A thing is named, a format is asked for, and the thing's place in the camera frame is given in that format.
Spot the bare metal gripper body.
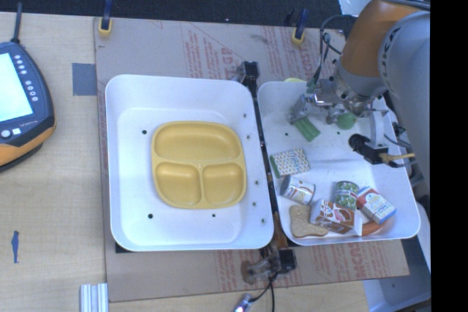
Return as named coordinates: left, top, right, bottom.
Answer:
left=305, top=75, right=376, bottom=118

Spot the green can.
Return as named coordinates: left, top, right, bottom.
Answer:
left=333, top=180, right=361, bottom=211

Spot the green patterned packet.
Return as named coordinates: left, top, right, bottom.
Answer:
left=269, top=148, right=312, bottom=179

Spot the brown cardboard board, red print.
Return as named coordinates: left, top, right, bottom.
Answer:
left=93, top=17, right=411, bottom=303

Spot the black cylinder on white bracket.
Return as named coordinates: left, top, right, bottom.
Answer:
left=348, top=109, right=390, bottom=166

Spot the white and orange can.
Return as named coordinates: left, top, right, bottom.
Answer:
left=279, top=174, right=316, bottom=206

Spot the black block with thin wires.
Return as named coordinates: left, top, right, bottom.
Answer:
left=238, top=61, right=261, bottom=85
left=276, top=248, right=298, bottom=274

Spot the red, white and blue carton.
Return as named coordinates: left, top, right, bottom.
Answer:
left=355, top=186, right=398, bottom=225

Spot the green round fruit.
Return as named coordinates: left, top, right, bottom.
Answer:
left=336, top=112, right=359, bottom=131

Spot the yellow divided plate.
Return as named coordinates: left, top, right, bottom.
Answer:
left=151, top=121, right=248, bottom=210

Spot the thin black and white rod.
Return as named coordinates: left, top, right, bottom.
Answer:
left=251, top=83, right=283, bottom=250

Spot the white plastic tray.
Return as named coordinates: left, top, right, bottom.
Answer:
left=257, top=80, right=421, bottom=247
left=105, top=74, right=275, bottom=253

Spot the brown bread slice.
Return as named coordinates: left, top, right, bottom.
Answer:
left=288, top=203, right=330, bottom=240

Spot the orange sausage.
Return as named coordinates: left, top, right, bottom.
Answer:
left=361, top=217, right=396, bottom=237

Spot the brown and white carton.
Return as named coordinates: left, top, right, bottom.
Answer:
left=309, top=198, right=357, bottom=235

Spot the green ribbed stick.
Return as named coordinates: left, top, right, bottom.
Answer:
left=292, top=116, right=322, bottom=142

